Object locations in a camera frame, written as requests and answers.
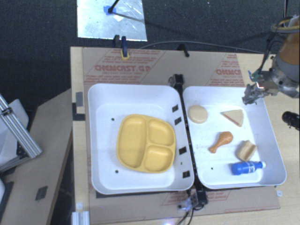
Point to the white plastic tray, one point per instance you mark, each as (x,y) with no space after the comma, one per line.
(103,149)
(211,172)

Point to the beige hot dog bun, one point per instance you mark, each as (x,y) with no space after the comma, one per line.
(246,151)

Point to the beige triangular sandwich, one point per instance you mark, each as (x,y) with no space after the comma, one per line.
(235,116)

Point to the brown cardboard board red print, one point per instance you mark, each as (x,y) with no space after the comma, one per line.
(154,67)

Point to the yellow divided plate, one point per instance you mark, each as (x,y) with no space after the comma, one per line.
(131,142)

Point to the black cylinder on white bracket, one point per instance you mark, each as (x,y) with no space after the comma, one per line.
(290,119)

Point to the thin black rod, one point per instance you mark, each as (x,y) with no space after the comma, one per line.
(189,135)

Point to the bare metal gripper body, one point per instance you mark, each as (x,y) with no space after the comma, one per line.
(274,83)

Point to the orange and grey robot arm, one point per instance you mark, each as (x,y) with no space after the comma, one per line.
(290,53)

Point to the blue bottle white cap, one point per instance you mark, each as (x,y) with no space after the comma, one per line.
(245,167)

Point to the beige round biscuit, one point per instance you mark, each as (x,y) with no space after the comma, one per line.
(197,114)

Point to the orange chicken drumstick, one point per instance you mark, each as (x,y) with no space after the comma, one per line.
(223,139)

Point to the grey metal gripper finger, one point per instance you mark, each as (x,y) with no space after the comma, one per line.
(248,94)
(256,98)

